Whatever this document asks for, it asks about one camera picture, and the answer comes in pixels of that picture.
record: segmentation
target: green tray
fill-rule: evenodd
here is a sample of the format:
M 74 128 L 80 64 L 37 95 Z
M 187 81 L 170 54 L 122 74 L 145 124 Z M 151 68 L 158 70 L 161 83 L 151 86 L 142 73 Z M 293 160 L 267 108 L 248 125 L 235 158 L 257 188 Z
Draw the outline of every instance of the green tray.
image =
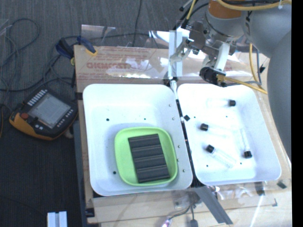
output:
M 170 178 L 138 183 L 128 138 L 150 134 L 159 135 Z M 115 137 L 115 156 L 119 175 L 124 182 L 133 186 L 153 186 L 169 183 L 177 176 L 177 158 L 172 140 L 165 130 L 158 127 L 132 127 L 119 131 Z

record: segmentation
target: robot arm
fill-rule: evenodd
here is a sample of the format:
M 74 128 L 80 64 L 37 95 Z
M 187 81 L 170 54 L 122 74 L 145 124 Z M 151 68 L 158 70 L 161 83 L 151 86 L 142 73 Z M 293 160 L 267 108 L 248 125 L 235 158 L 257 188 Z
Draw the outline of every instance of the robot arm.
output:
M 206 53 L 209 62 L 200 76 L 209 83 L 226 85 L 223 69 L 227 55 L 235 52 L 235 43 L 243 35 L 270 59 L 269 104 L 291 160 L 291 0 L 210 0 L 202 21 L 183 28 L 189 30 L 189 37 L 170 60 L 182 60 L 190 51 Z

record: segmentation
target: white tray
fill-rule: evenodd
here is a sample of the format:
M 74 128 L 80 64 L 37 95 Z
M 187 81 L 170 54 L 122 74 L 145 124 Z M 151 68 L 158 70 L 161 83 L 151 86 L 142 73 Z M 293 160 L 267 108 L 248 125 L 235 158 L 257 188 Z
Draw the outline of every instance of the white tray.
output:
M 182 84 L 178 96 L 192 152 L 195 173 L 206 185 L 223 185 L 276 180 L 281 175 L 280 163 L 252 89 L 238 85 L 218 87 L 212 84 Z M 211 107 L 209 99 L 233 99 L 235 107 Z M 208 131 L 200 125 L 209 125 Z M 211 128 L 218 129 L 211 133 Z M 244 129 L 253 154 L 244 158 L 237 130 Z M 237 163 L 227 168 L 205 151 L 210 144 L 233 156 Z
M 164 85 L 92 84 L 83 91 L 88 140 L 89 174 L 93 190 L 103 196 L 181 190 L 193 175 L 174 94 Z M 177 177 L 170 183 L 133 186 L 119 176 L 114 139 L 129 127 L 159 127 L 174 144 Z

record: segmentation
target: green container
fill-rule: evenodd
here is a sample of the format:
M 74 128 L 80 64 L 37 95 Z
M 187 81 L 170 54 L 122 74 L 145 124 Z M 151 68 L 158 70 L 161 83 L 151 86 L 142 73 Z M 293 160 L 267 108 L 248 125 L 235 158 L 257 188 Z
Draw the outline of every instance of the green container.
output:
M 159 136 L 170 178 L 138 183 L 128 138 L 151 134 L 158 134 Z M 115 156 L 119 175 L 124 182 L 133 186 L 153 186 L 169 183 L 176 178 L 178 173 L 176 152 L 170 135 L 158 127 L 132 127 L 119 131 L 115 137 Z

